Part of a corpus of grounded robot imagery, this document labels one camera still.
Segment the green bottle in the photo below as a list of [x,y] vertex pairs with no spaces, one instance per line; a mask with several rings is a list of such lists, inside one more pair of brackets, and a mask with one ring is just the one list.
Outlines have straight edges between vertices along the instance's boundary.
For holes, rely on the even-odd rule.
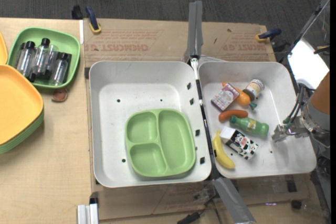
[[268,124],[258,122],[251,118],[240,119],[233,115],[230,117],[230,123],[238,125],[243,131],[261,136],[266,136],[269,130]]

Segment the cable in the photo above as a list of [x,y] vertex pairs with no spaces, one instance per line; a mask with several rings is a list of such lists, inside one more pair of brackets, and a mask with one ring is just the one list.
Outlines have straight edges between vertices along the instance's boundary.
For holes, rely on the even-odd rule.
[[294,114],[294,116],[290,119],[289,123],[293,123],[293,121],[295,120],[295,118],[297,117],[299,111],[300,111],[300,107],[303,105],[302,101],[303,101],[303,91],[304,91],[304,87],[301,86],[301,84],[299,84],[299,96],[298,96],[298,100],[297,100],[297,105],[296,105],[296,112]]
[[283,124],[287,124],[290,122],[290,118],[292,117],[295,109],[297,109],[297,106],[299,104],[299,99],[300,99],[300,93],[301,93],[301,84],[298,85],[299,86],[299,92],[297,94],[297,97],[296,97],[296,102],[295,102],[295,105],[292,109],[292,111],[290,112],[290,114],[284,119],[284,121],[282,122]]
[[312,93],[311,92],[314,92],[315,91],[315,89],[310,89],[310,88],[308,88],[306,85],[304,85],[304,84],[302,84],[302,83],[300,83],[305,89],[306,89],[306,92],[307,92],[307,95],[308,95],[308,98],[310,98],[311,97],[311,95],[312,95]]
[[215,210],[215,213],[216,213],[216,215],[217,215],[217,218],[218,218],[218,221],[219,221],[219,224],[223,224],[223,222],[222,222],[222,219],[221,219],[221,217],[220,217],[220,215],[219,215],[219,212],[218,212],[218,210],[217,210],[217,208],[216,208],[216,205],[215,205],[215,202],[214,202],[214,200],[213,199],[211,199],[211,202],[212,202],[212,204],[213,204],[213,206],[214,206],[214,210]]
[[180,221],[177,222],[177,224],[189,224],[191,222],[194,222],[195,220],[200,218],[200,215],[203,212],[194,212],[191,215],[187,215],[184,219],[181,219]]

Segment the small juice box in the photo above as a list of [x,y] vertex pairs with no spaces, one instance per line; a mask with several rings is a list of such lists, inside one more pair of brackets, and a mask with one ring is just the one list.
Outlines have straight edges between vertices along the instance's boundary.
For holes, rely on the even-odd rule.
[[258,144],[254,143],[241,132],[230,127],[224,127],[219,136],[225,145],[232,148],[244,159],[251,159],[259,147]]
[[227,83],[220,92],[211,99],[211,103],[224,111],[238,96],[239,92],[236,91],[230,83]]

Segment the small bottle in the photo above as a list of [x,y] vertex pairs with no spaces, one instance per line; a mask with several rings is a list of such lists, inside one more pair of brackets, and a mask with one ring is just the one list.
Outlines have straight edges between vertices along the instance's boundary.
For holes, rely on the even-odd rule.
[[35,74],[36,77],[43,75],[46,71],[47,61],[50,54],[49,44],[50,40],[48,38],[43,38],[41,44],[37,47],[32,70],[32,73]]
[[58,56],[58,48],[55,45],[49,45],[50,53],[46,62],[46,78],[49,79]]
[[313,204],[310,201],[299,201],[299,200],[292,200],[291,201],[292,209],[298,211],[302,214],[308,215],[315,215],[321,216],[324,218],[329,217],[329,211],[327,208],[322,208],[318,204]]
[[68,69],[67,59],[68,54],[63,52],[60,58],[56,60],[50,76],[50,85],[58,86],[63,84],[64,77]]
[[19,51],[17,52],[16,58],[15,58],[15,62],[14,62],[14,65],[13,65],[14,68],[17,68],[17,64],[19,63],[19,59],[20,59],[21,53],[22,53],[22,51],[23,51],[25,45],[26,45],[26,43],[23,42],[23,43],[20,45],[20,47],[19,47]]
[[26,78],[30,76],[35,59],[35,43],[28,41],[20,54],[17,70]]
[[230,123],[238,125],[243,131],[261,136],[266,136],[269,130],[268,124],[258,122],[251,118],[240,119],[237,116],[232,115],[230,117]]

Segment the orange plate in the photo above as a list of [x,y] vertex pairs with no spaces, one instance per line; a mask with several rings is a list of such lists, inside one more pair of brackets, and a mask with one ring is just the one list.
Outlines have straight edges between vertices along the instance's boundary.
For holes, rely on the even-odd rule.
[[7,59],[8,59],[8,53],[6,49],[6,44],[0,32],[0,65],[1,64],[4,65],[7,62]]
[[34,122],[42,109],[35,87],[15,68],[0,65],[0,145]]

